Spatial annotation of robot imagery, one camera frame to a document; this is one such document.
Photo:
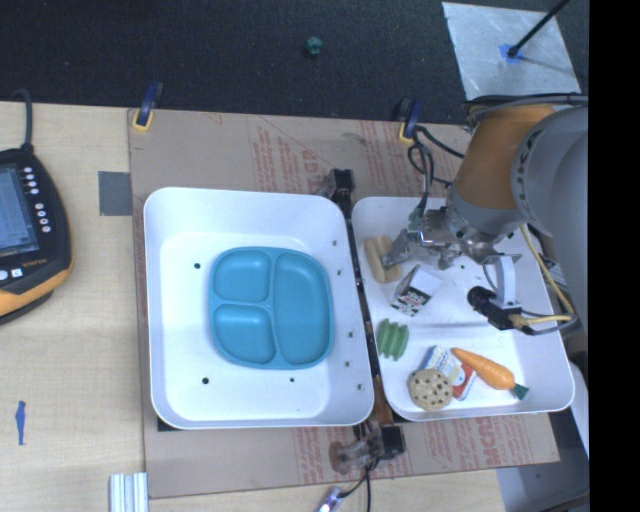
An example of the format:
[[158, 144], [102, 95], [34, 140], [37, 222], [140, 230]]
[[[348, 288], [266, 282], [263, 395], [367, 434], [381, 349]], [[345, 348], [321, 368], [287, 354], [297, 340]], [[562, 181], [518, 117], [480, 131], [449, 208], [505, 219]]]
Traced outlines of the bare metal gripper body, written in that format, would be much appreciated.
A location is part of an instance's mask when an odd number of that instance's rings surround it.
[[461, 256], [477, 264], [487, 263], [500, 255], [495, 246], [501, 236], [486, 234], [473, 227], [453, 207], [416, 208], [409, 217], [409, 231], [418, 231], [423, 250], [438, 259], [439, 250], [447, 246], [458, 246], [463, 252]]

